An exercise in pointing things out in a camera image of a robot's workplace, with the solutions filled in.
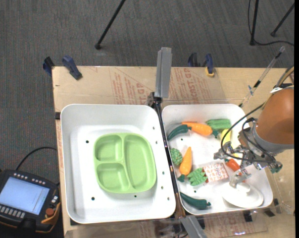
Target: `toy cucumber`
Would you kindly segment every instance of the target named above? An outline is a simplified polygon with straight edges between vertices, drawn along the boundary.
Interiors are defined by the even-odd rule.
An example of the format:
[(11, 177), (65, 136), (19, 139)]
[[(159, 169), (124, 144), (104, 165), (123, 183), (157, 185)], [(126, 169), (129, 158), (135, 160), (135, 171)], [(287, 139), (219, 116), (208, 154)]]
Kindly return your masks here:
[(229, 119), (210, 119), (206, 122), (212, 130), (229, 129), (231, 122)]
[(204, 210), (207, 206), (210, 206), (211, 203), (207, 202), (207, 200), (205, 199), (196, 199), (196, 198), (192, 198), (187, 196), (186, 194), (179, 192), (181, 198), (187, 202), (188, 204), (190, 204), (191, 206), (194, 206), (195, 208), (197, 208), (198, 210)]
[(191, 129), (191, 127), (188, 127), (186, 124), (174, 128), (167, 136), (167, 141), (171, 140), (173, 137), (177, 136), (178, 134), (187, 133), (189, 129)]

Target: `white tray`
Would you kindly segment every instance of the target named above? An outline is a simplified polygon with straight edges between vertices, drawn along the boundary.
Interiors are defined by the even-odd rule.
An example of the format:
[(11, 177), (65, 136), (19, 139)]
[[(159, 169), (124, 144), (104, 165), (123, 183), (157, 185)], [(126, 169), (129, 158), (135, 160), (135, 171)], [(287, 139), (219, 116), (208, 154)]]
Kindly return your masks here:
[[(183, 121), (205, 123), (209, 119), (227, 118), (233, 125), (244, 115), (244, 111), (234, 104), (169, 105), (162, 111), (162, 119), (167, 135)], [(238, 141), (238, 133), (241, 131), (244, 121), (245, 119), (238, 123), (232, 130), (231, 142), (234, 148), (240, 144)], [(170, 149), (176, 148), (180, 150), (183, 155), (186, 152), (186, 149), (191, 146), (193, 153), (192, 171), (210, 163), (225, 163), (224, 160), (213, 159), (213, 154), (218, 152), (220, 148), (219, 138), (215, 138), (213, 135), (204, 137), (195, 132), (189, 131), (185, 134), (179, 134), (172, 138), (168, 142), (168, 145)], [(224, 166), (230, 177), (233, 174), (233, 171), (227, 168), (225, 164)], [(180, 173), (176, 165), (174, 165), (174, 170), (176, 177), (179, 177)], [(265, 170), (259, 171), (251, 165), (247, 167), (247, 171), (252, 175), (249, 179), (247, 179), (247, 183), (257, 188), (264, 196), (264, 201), (258, 208), (270, 205), (273, 200), (273, 192)], [(223, 180), (203, 183), (197, 186), (191, 186), (187, 181), (177, 181), (177, 186), (180, 192), (190, 197), (206, 199), (211, 203), (210, 207), (207, 207), (204, 210), (198, 210), (182, 200), (183, 207), (189, 213), (194, 215), (245, 210), (246, 208), (240, 208), (228, 203), (221, 196), (221, 186), (229, 181), (229, 177)]]
[[(61, 112), (66, 208), (77, 223), (162, 219), (176, 202), (159, 119), (145, 105), (72, 104)], [(104, 134), (130, 132), (145, 137), (155, 158), (157, 179), (144, 192), (103, 190), (96, 179), (94, 142)]]

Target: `tripod leg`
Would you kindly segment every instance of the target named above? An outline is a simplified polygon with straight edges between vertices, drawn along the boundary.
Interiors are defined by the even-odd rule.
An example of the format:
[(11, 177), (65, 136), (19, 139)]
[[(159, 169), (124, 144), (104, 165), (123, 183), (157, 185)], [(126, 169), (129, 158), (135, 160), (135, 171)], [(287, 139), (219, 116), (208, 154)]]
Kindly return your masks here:
[(295, 3), (290, 7), (290, 9), (286, 12), (285, 16), (282, 18), (282, 20), (279, 22), (279, 24), (276, 26), (275, 30), (271, 32), (271, 36), (275, 36), (277, 30), (280, 28), (280, 26), (284, 23), (285, 19), (288, 17), (288, 15), (292, 12), (292, 10), (295, 8)]
[(255, 25), (256, 25), (256, 19), (257, 19), (258, 3), (259, 3), (259, 0), (256, 0), (255, 1), (255, 11), (254, 11), (253, 27), (252, 27), (252, 32), (251, 32), (251, 39), (250, 39), (250, 42), (249, 42), (249, 44), (251, 46), (255, 45), (254, 35), (255, 35)]
[(121, 3), (119, 4), (118, 8), (116, 9), (114, 15), (112, 16), (110, 22), (109, 22), (108, 25), (106, 26), (106, 28), (105, 28), (103, 34), (101, 35), (100, 39), (98, 40), (97, 44), (95, 44), (95, 48), (96, 48), (97, 50), (101, 49), (101, 42), (102, 42), (102, 40), (104, 39), (104, 37), (105, 37), (106, 33), (108, 32), (109, 28), (111, 27), (112, 23), (114, 22), (114, 20), (115, 20), (117, 14), (119, 13), (121, 7), (122, 7), (123, 4), (124, 4), (124, 2), (125, 2), (125, 0), (122, 0), (122, 1), (121, 1)]

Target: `toy carrot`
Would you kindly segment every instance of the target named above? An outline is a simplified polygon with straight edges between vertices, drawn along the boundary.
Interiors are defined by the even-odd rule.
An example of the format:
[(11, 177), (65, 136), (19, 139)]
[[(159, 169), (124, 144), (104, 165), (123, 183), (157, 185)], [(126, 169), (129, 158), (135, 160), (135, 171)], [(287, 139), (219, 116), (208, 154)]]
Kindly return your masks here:
[(198, 122), (182, 122), (181, 124), (186, 124), (188, 126), (188, 128), (191, 130), (202, 135), (202, 136), (209, 136), (210, 134), (212, 134), (212, 128), (207, 125), (207, 124), (203, 124), (203, 123), (198, 123)]
[(186, 153), (183, 157), (183, 161), (181, 162), (179, 166), (179, 172), (181, 175), (178, 177), (178, 181), (184, 182), (185, 176), (187, 176), (190, 173), (191, 167), (193, 163), (193, 155), (191, 151), (191, 146), (188, 147), (186, 150)]
[(240, 165), (234, 159), (224, 159), (225, 164), (232, 169), (234, 172), (240, 169)]

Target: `green plate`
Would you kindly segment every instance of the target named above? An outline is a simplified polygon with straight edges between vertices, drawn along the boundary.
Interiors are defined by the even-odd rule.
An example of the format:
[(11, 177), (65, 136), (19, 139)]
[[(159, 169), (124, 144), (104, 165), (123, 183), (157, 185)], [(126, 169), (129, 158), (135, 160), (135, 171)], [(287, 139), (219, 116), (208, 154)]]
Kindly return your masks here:
[(99, 137), (94, 146), (96, 177), (101, 188), (113, 193), (149, 190), (156, 182), (150, 143), (135, 133)]

